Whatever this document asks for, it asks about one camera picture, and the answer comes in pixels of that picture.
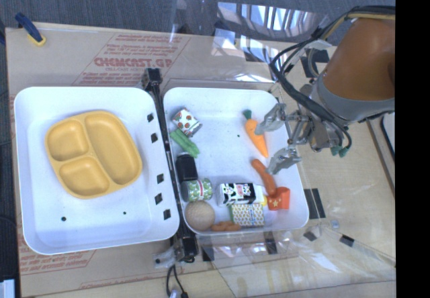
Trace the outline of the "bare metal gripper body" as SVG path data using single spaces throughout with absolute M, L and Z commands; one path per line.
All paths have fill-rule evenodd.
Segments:
M 313 151 L 330 148 L 340 152 L 343 148 L 343 132 L 333 122 L 325 121 L 307 110 L 296 110 L 286 116 L 288 148 L 308 144 Z

